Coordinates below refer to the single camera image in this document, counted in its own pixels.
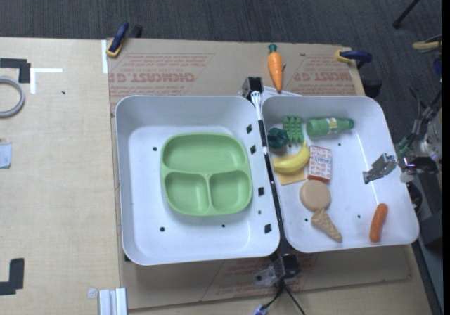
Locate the orange carrot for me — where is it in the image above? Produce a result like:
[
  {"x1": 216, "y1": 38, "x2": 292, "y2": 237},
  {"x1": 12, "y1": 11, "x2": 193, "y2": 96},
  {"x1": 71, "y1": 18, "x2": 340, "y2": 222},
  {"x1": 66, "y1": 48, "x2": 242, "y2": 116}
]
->
[{"x1": 266, "y1": 43, "x2": 285, "y2": 94}]

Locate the thin black and white rod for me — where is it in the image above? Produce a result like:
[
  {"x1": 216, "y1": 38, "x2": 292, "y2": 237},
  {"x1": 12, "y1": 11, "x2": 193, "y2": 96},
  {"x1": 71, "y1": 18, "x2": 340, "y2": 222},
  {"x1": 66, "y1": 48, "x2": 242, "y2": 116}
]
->
[{"x1": 250, "y1": 91, "x2": 290, "y2": 257}]

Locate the green plastic bottle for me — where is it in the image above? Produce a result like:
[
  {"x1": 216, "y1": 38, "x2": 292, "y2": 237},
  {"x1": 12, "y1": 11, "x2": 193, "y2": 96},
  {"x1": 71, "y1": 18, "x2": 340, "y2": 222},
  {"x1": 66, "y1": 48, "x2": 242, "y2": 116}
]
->
[{"x1": 305, "y1": 116, "x2": 355, "y2": 139}]

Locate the white plastic tray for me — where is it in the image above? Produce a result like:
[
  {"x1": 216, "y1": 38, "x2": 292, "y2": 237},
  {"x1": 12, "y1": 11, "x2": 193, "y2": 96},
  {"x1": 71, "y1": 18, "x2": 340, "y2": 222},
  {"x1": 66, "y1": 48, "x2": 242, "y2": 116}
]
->
[
  {"x1": 115, "y1": 95, "x2": 281, "y2": 267},
  {"x1": 261, "y1": 95, "x2": 421, "y2": 255}
]

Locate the beige ice cream cone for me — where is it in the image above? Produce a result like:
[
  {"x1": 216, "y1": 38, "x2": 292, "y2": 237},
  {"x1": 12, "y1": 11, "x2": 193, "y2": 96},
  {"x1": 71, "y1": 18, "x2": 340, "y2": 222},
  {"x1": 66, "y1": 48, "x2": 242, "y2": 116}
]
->
[{"x1": 310, "y1": 207, "x2": 343, "y2": 243}]

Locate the brown cardboard board red print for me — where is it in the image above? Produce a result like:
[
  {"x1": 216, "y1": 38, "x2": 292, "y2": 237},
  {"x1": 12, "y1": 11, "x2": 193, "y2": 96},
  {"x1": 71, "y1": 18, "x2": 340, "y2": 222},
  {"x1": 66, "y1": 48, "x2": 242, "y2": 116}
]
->
[{"x1": 106, "y1": 38, "x2": 413, "y2": 311}]

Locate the light green ridged block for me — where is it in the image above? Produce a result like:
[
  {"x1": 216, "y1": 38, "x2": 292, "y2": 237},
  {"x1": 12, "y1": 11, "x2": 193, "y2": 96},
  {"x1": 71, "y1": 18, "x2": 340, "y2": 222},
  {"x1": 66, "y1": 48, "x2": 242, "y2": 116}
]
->
[{"x1": 282, "y1": 115, "x2": 305, "y2": 144}]

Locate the dark green broccoli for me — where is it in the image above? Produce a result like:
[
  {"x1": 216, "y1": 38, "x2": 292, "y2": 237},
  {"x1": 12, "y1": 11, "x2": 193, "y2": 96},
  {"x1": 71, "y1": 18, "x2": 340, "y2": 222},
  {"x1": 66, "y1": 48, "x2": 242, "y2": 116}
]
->
[{"x1": 266, "y1": 127, "x2": 290, "y2": 150}]

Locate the yellow banana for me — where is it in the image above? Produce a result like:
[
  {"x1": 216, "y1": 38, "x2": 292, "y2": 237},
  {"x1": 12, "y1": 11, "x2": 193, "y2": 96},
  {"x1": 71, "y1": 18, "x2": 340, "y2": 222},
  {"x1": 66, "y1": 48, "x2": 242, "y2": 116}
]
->
[{"x1": 271, "y1": 140, "x2": 311, "y2": 176}]

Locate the green divided plate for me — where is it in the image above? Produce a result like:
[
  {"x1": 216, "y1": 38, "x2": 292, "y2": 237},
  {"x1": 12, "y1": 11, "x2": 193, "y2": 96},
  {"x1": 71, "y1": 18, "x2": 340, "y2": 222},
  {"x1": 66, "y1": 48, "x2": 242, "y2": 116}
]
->
[{"x1": 160, "y1": 132, "x2": 254, "y2": 217}]

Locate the yellow cheese slice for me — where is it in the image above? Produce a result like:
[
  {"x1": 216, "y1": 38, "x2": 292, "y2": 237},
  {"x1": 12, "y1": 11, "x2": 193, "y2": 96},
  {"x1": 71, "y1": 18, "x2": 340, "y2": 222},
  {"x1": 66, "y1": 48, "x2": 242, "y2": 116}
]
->
[{"x1": 277, "y1": 166, "x2": 307, "y2": 186}]

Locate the white paper sheet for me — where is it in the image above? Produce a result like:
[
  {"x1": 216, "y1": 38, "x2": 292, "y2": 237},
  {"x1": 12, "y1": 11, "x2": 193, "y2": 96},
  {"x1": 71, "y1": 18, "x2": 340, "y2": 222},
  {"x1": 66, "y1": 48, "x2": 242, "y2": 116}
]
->
[{"x1": 262, "y1": 85, "x2": 304, "y2": 98}]

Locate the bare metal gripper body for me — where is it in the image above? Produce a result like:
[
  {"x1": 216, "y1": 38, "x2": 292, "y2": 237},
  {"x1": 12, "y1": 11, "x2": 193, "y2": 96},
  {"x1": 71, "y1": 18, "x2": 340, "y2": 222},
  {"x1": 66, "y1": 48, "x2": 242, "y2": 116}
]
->
[{"x1": 397, "y1": 120, "x2": 443, "y2": 176}]

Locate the orange sausage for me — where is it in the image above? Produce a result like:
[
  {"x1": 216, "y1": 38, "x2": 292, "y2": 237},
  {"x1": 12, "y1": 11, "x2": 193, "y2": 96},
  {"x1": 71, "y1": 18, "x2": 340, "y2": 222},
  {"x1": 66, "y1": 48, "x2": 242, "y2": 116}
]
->
[{"x1": 368, "y1": 202, "x2": 389, "y2": 243}]

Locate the orange and white carton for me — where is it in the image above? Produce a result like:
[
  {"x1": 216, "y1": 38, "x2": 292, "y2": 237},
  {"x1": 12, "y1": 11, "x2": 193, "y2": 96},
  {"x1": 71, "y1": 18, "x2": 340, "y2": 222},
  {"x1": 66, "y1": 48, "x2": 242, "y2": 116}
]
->
[{"x1": 307, "y1": 145, "x2": 333, "y2": 183}]

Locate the beige round biscuit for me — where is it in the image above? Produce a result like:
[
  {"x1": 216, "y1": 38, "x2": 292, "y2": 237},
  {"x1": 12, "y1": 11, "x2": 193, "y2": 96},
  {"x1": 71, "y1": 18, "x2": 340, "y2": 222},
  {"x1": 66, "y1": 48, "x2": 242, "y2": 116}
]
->
[{"x1": 299, "y1": 179, "x2": 332, "y2": 212}]

